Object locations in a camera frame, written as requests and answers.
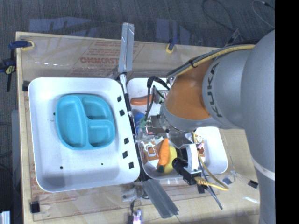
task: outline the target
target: black hole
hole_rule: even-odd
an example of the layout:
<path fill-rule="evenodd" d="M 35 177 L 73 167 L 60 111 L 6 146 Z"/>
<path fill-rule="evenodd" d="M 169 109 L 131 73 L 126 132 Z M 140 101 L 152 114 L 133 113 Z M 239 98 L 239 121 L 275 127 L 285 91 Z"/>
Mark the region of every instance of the black hole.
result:
<path fill-rule="evenodd" d="M 123 116 L 125 112 L 123 110 L 120 110 L 120 115 Z"/>
<path fill-rule="evenodd" d="M 124 153 L 122 153 L 122 157 L 123 158 L 126 158 L 128 156 L 128 152 L 126 151 L 126 152 L 124 152 Z"/>
<path fill-rule="evenodd" d="M 129 163 L 129 169 L 133 168 L 134 167 L 134 163 L 133 162 L 130 162 Z"/>

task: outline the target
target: orange carrot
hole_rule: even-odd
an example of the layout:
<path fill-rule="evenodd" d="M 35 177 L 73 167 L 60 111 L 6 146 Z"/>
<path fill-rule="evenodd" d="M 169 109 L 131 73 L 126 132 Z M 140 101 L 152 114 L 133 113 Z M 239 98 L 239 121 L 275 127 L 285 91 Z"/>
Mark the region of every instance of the orange carrot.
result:
<path fill-rule="evenodd" d="M 165 138 L 163 140 L 163 143 L 161 145 L 161 148 L 159 150 L 159 162 L 158 165 L 165 165 L 168 162 L 168 157 L 169 157 L 169 142 L 168 138 Z"/>

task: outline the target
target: blue bowl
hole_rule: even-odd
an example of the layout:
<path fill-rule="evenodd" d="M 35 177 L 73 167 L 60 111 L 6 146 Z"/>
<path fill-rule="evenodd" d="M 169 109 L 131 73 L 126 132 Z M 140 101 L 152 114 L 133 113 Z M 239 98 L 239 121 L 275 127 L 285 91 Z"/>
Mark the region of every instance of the blue bowl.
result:
<path fill-rule="evenodd" d="M 58 100 L 55 115 L 58 136 L 68 148 L 106 147 L 115 138 L 112 111 L 99 96 L 65 95 Z"/>

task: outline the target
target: gray floor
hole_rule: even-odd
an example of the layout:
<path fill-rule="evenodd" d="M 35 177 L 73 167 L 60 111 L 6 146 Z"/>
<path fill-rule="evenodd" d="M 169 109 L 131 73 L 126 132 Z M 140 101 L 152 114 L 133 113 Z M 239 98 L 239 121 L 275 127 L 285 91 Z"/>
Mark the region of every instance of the gray floor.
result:
<path fill-rule="evenodd" d="M 120 39 L 123 22 L 135 25 L 136 41 L 167 43 L 179 34 L 179 44 L 223 47 L 236 29 L 235 42 L 257 41 L 274 28 L 272 7 L 275 0 L 0 0 L 0 58 L 10 57 L 16 31 Z M 15 73 L 10 92 L 6 85 L 0 73 L 0 154 L 11 150 Z M 11 154 L 0 165 L 1 212 L 13 207 Z"/>

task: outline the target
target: yellow cable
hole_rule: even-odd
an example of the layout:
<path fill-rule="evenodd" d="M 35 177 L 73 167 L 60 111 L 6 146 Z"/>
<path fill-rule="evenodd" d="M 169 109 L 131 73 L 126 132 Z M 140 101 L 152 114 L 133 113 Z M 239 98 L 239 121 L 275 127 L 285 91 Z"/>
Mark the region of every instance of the yellow cable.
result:
<path fill-rule="evenodd" d="M 243 46 L 237 46 L 237 47 L 230 47 L 230 48 L 227 48 L 225 50 L 221 50 L 221 51 L 218 51 L 202 60 L 199 60 L 198 62 L 194 63 L 193 65 L 190 64 L 190 66 L 186 67 L 186 69 L 182 70 L 180 73 L 176 74 L 176 76 L 179 76 L 183 73 L 185 73 L 186 71 L 192 69 L 192 68 L 195 68 L 197 67 L 198 65 L 206 62 L 206 61 L 209 61 L 209 60 L 212 60 L 218 56 L 221 56 L 221 55 L 224 55 L 226 53 L 229 53 L 229 52 L 232 52 L 232 51 L 237 51 L 237 50 L 248 50 L 248 49 L 253 49 L 255 47 L 255 45 L 243 45 Z"/>
<path fill-rule="evenodd" d="M 193 143 L 195 143 L 195 140 L 196 140 L 196 137 L 195 137 L 195 132 L 193 131 L 192 132 L 192 140 L 193 140 Z M 218 186 L 218 185 L 215 185 L 215 184 L 212 184 L 206 180 L 204 180 L 202 177 L 195 177 L 195 181 L 197 182 L 197 184 L 201 184 L 201 185 L 206 185 L 206 186 L 212 186 L 212 187 L 215 187 L 215 188 L 218 188 L 218 189 L 221 189 L 223 191 L 227 191 L 228 190 L 228 186 L 226 186 L 224 183 L 220 182 L 213 174 L 211 174 L 210 170 L 206 167 L 205 163 L 202 161 L 201 159 L 201 156 L 200 156 L 200 153 L 199 151 L 197 151 L 197 155 L 198 155 L 198 158 L 199 158 L 199 161 L 201 162 L 202 166 L 204 167 L 204 169 L 209 173 L 209 175 L 217 182 L 219 183 L 222 187 Z"/>

